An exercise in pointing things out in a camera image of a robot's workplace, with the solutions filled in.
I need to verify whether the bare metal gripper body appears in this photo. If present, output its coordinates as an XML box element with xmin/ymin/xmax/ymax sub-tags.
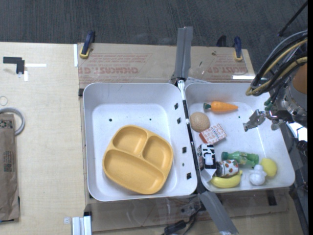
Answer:
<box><xmin>265</xmin><ymin>92</ymin><xmax>308</xmax><ymax>126</ymax></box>

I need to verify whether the white plastic tray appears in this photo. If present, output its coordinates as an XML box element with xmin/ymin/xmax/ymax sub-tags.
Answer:
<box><xmin>183</xmin><ymin>82</ymin><xmax>296</xmax><ymax>193</ymax></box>
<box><xmin>82</xmin><ymin>82</ymin><xmax>198</xmax><ymax>202</ymax></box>

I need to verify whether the orange carrot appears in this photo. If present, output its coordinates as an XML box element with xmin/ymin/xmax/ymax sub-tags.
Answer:
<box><xmin>202</xmin><ymin>101</ymin><xmax>239</xmax><ymax>114</ymax></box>

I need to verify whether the green plastic bottle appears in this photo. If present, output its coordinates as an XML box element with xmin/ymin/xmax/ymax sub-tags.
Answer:
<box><xmin>221</xmin><ymin>150</ymin><xmax>260</xmax><ymax>168</ymax></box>

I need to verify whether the yellow lemon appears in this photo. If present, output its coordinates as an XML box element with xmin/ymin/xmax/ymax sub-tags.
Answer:
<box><xmin>259</xmin><ymin>157</ymin><xmax>278</xmax><ymax>178</ymax></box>

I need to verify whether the orange and white carton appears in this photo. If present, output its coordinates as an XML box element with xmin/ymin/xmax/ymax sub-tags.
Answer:
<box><xmin>199</xmin><ymin>123</ymin><xmax>227</xmax><ymax>145</ymax></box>

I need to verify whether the small white bottle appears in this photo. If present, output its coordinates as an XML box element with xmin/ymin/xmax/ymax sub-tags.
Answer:
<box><xmin>248</xmin><ymin>164</ymin><xmax>267</xmax><ymax>187</ymax></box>

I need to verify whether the white can with orange print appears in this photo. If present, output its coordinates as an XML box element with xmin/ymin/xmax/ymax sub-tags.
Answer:
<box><xmin>215</xmin><ymin>159</ymin><xmax>240</xmax><ymax>178</ymax></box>

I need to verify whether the tan round bread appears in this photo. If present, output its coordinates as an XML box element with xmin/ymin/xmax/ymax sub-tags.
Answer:
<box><xmin>189</xmin><ymin>111</ymin><xmax>211</xmax><ymax>133</ymax></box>

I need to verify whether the black and white carton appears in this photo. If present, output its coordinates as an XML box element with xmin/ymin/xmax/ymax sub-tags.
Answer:
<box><xmin>197</xmin><ymin>143</ymin><xmax>217</xmax><ymax>183</ymax></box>

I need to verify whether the yellow banana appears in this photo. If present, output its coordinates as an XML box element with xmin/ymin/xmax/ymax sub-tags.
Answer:
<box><xmin>210</xmin><ymin>169</ymin><xmax>244</xmax><ymax>189</ymax></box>

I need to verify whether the yellow divided plate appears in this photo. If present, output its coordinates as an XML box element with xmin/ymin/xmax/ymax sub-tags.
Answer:
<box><xmin>102</xmin><ymin>124</ymin><xmax>174</xmax><ymax>195</ymax></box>

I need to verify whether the brown cardboard board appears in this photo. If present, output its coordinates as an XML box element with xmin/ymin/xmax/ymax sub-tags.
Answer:
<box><xmin>77</xmin><ymin>42</ymin><xmax>291</xmax><ymax>232</ymax></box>

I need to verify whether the brown paper bag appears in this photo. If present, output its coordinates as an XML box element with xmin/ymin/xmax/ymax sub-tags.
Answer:
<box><xmin>0</xmin><ymin>114</ymin><xmax>20</xmax><ymax>222</ymax></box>

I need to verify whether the black cylinder on white bracket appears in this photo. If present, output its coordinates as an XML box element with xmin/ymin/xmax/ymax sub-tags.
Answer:
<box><xmin>291</xmin><ymin>123</ymin><xmax>308</xmax><ymax>158</ymax></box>

